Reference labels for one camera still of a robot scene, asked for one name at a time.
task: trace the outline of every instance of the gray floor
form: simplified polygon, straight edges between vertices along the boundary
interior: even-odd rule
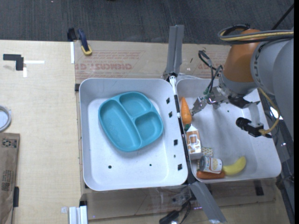
[[[185,26],[184,43],[226,44],[217,33],[236,24],[270,30],[294,0],[0,0],[0,39],[67,41],[69,28],[81,28],[88,40],[168,42],[169,26]],[[277,29],[294,26],[294,9]],[[283,178],[293,171],[293,142],[285,127],[275,141]],[[282,182],[291,223],[294,185]]]

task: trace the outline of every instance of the recycling symbol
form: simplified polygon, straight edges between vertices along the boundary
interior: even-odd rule
[[[2,140],[2,146],[10,147],[11,145],[12,145],[12,142],[10,140]]]

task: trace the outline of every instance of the black wire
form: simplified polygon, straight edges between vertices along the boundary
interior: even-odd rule
[[[210,82],[211,86],[210,86],[209,93],[212,92],[213,82],[214,82],[214,72],[213,72],[213,67],[211,66],[211,82]]]
[[[186,219],[187,216],[189,215],[190,211],[191,211],[191,203],[190,203],[190,201],[189,201],[189,202],[188,202],[188,208],[187,208],[187,211],[186,211],[186,213],[185,213],[185,215],[184,215],[182,221],[181,221],[179,224],[182,224],[183,221],[185,221],[185,219]]]
[[[285,14],[279,19],[279,21],[272,27],[271,30],[275,30],[279,24],[283,21],[283,19],[290,13],[290,11],[294,8],[294,3],[290,6],[290,8],[285,12]]]
[[[220,72],[220,70],[222,70],[222,69],[223,69],[223,66],[222,66],[222,65],[218,66],[218,68],[216,69],[216,72],[215,72],[215,74],[214,74],[214,76],[213,76],[213,80],[215,80],[216,76],[219,75],[219,72]],[[211,86],[213,87],[212,81],[210,82],[210,84],[209,84],[207,87],[210,88]]]
[[[239,25],[234,25],[234,26],[231,26],[229,28],[225,28],[223,30],[221,30],[218,35],[220,35],[222,32],[224,32],[222,34],[222,36],[226,36],[228,34],[230,34],[231,32],[233,31],[238,31],[238,30],[248,30],[250,28],[250,25],[249,24],[239,24]]]
[[[199,58],[200,58],[200,60],[202,60],[202,62],[205,64],[205,65],[207,65],[208,67],[210,67],[210,65],[199,55]]]

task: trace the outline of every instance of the can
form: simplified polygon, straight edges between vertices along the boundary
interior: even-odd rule
[[[199,160],[199,170],[219,174],[222,171],[222,160],[204,155]]]

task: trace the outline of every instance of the blue clamp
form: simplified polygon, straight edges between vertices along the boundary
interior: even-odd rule
[[[87,43],[87,39],[86,36],[83,32],[82,29],[78,29],[78,33],[79,33],[79,40],[81,41],[81,49],[84,53],[85,56],[90,56],[92,54],[92,49],[90,47],[90,45]]]

